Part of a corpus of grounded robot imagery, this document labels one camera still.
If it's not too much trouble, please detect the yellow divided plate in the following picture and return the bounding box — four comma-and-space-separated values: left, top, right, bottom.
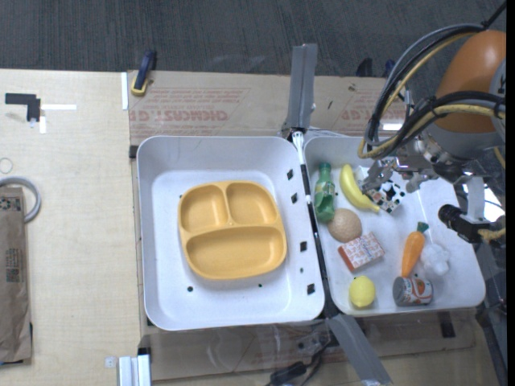
177, 180, 288, 281

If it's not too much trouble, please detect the black cylinder on white bracket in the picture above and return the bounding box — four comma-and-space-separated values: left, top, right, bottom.
437, 175, 494, 244

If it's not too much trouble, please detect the orange and white packet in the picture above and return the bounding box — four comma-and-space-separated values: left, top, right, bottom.
337, 232, 385, 273

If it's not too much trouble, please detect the green plastic bottle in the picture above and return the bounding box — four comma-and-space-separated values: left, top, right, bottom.
313, 162, 337, 224

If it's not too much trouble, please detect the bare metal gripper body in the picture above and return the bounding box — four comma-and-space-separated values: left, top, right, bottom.
395, 133, 480, 186

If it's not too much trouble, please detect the yellow lemon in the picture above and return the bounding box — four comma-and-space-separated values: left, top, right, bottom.
348, 275, 377, 310

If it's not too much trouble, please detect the brown paper bag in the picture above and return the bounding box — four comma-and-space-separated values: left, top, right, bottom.
0, 187, 33, 364

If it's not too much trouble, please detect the orange carrot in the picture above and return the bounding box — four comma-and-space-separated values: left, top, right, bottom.
401, 221, 430, 278

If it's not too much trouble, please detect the grey and orange can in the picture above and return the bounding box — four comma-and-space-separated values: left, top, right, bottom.
392, 275, 434, 307

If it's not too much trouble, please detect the yellow banana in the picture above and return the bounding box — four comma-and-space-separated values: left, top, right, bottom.
339, 163, 381, 213

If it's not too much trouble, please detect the brown cardboard board red print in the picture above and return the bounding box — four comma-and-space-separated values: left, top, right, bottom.
127, 69, 484, 381

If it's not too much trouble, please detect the black and white cow carton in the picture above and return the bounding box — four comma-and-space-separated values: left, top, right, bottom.
365, 179, 406, 215

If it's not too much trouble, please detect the white plastic tray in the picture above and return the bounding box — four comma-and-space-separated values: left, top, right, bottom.
303, 135, 487, 318
135, 135, 326, 332

